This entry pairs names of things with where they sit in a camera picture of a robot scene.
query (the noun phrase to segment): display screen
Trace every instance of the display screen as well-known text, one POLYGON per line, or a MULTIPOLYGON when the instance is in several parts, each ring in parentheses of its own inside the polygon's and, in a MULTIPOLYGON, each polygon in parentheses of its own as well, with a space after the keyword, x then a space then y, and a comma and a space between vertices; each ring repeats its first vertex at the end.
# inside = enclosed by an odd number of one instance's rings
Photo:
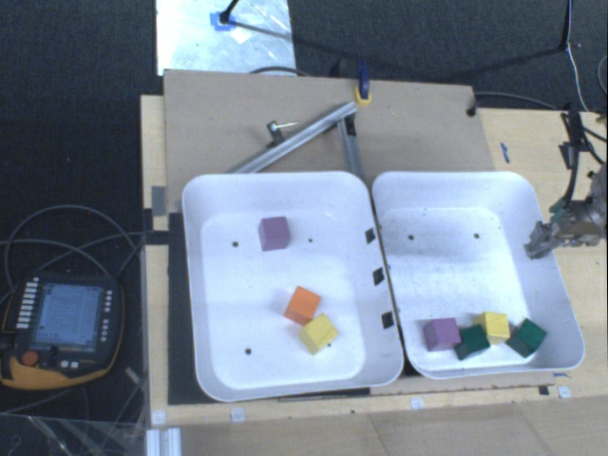
POLYGON ((102 292, 101 287, 46 284, 32 347, 58 346, 94 352, 102 292))

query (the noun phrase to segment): red button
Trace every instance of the red button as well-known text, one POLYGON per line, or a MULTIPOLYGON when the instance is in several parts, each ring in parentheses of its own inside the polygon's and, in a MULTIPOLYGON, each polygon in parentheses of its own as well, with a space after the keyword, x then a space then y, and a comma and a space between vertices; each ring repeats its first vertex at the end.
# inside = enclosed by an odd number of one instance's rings
POLYGON ((21 363, 26 367, 35 367, 38 364, 38 353, 36 351, 26 351, 21 355, 21 363))

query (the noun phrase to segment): black floor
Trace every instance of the black floor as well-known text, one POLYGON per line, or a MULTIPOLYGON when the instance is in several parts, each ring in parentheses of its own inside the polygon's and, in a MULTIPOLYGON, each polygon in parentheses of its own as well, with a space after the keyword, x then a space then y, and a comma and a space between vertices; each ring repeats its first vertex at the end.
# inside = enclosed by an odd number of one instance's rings
MULTIPOLYGON (((467 84, 580 107, 572 64, 556 50, 566 0, 288 1, 298 67, 313 75, 327 75, 340 58, 354 75, 356 58, 365 57, 375 79, 467 84)), ((591 109, 606 107, 596 67, 606 54, 607 10, 608 0, 574 2, 572 49, 591 109)), ((162 91, 155 16, 155 0, 0 0, 0 239, 33 211, 63 203, 98 208, 127 231, 143 229, 139 97, 162 91)), ((605 66, 601 73, 605 82, 605 66)), ((76 243, 109 234, 102 222, 71 213, 23 232, 76 243)), ((13 252, 15 277, 59 253, 13 252)), ((97 252, 118 269, 129 249, 117 241, 97 252)), ((115 370, 87 394, 75 389, 26 413, 137 417, 143 399, 125 374, 144 376, 137 262, 123 283, 129 318, 115 370)), ((2 275, 0 295, 7 288, 2 275)), ((0 388, 0 411, 44 396, 0 388)))

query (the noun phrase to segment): white tray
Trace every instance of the white tray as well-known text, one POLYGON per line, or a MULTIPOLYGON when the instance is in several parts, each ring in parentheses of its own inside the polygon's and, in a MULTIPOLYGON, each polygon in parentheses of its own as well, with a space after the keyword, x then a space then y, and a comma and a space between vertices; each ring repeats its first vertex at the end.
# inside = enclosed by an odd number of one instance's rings
POLYGON ((523 245, 542 219, 532 186, 509 172, 388 172, 372 187, 395 302, 411 364, 430 378, 571 369, 584 344, 553 254, 531 260, 523 245), (547 336, 520 357, 505 344, 463 361, 427 350, 423 327, 484 311, 525 317, 547 336))
POLYGON ((343 172, 200 176, 182 207, 196 373, 211 397, 363 388, 401 373, 396 319, 383 324, 389 284, 374 285, 384 263, 379 240, 366 237, 375 222, 362 181, 343 172), (259 222, 277 216, 287 218, 291 242, 262 252, 259 222), (316 355, 283 317, 298 285, 321 295, 316 313, 339 331, 316 355))

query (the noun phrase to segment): wooden block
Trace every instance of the wooden block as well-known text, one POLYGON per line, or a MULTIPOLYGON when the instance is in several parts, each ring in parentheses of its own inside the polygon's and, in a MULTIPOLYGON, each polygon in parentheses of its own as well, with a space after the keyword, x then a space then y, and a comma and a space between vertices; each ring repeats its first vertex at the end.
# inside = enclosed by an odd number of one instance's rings
POLYGON ((526 358, 539 348, 546 335, 543 328, 526 318, 506 344, 526 358))
POLYGON ((298 337, 311 354, 317 354, 338 336, 338 330, 330 319, 321 314, 300 330, 298 337))
POLYGON ((285 217, 264 218, 257 227, 262 251, 281 250, 289 243, 289 227, 285 217))
POLYGON ((297 286, 283 315, 304 326, 313 320, 314 311, 316 311, 320 301, 320 295, 297 286))
POLYGON ((484 328, 485 335, 490 345, 500 345, 511 337, 509 321, 506 314, 491 313, 486 311, 478 315, 473 324, 479 324, 484 328))
POLYGON ((482 352, 490 347, 484 328, 479 324, 460 330, 460 336, 463 338, 463 342, 456 347, 459 360, 464 360, 471 354, 482 352))
POLYGON ((462 341, 453 317, 433 319, 426 324, 424 332, 430 352, 453 350, 462 341))

